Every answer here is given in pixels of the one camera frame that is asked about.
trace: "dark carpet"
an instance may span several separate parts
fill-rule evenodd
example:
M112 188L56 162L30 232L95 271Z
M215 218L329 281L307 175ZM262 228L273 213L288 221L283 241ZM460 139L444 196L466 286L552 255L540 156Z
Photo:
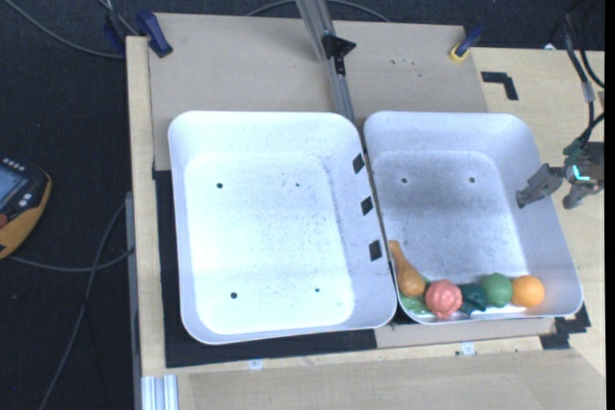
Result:
M118 55L104 37L96 0L10 0L78 45ZM139 9L244 15L280 0L111 0L134 23ZM604 49L604 0L344 0L392 21L481 23L479 46L561 49L569 15L576 47ZM331 5L333 19L376 20ZM293 6L264 15L296 17ZM123 60L86 54L51 38L0 2L0 153L22 155L53 180L37 227L14 256L63 267L92 264L103 235L131 190ZM119 215L101 261L126 251ZM133 408L126 262L98 271L72 351L54 382L84 303L88 273L0 260L0 408Z

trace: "black clip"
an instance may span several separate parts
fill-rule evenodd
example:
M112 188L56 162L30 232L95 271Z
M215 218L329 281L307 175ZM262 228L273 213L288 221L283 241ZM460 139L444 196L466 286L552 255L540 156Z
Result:
M498 83L504 85L504 90L506 91L506 97L511 101L517 101L519 99L519 95L517 94L517 89L515 89L515 84L512 82L512 78L508 77L508 74L505 72L480 72L482 75L482 80L485 83Z
M149 47L156 52L156 55L162 58L173 52L173 48L166 42L160 24L153 12L147 9L139 10L136 13L136 24L141 33L150 38Z
M322 38L325 55L328 59L333 57L335 62L335 72L337 75L345 76L346 68L344 67L344 57L348 55L356 46L356 43L342 39L334 35L326 34Z

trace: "white tray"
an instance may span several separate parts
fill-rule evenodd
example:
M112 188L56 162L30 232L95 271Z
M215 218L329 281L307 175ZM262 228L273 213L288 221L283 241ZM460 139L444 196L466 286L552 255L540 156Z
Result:
M372 328L397 297L357 129L333 113L170 125L180 304L207 344Z
M541 165L533 135L509 114L381 111L364 126L385 235L427 279L480 281L499 272L545 284L536 307L457 312L451 320L567 316L582 303L577 270L553 199L524 208L515 193Z

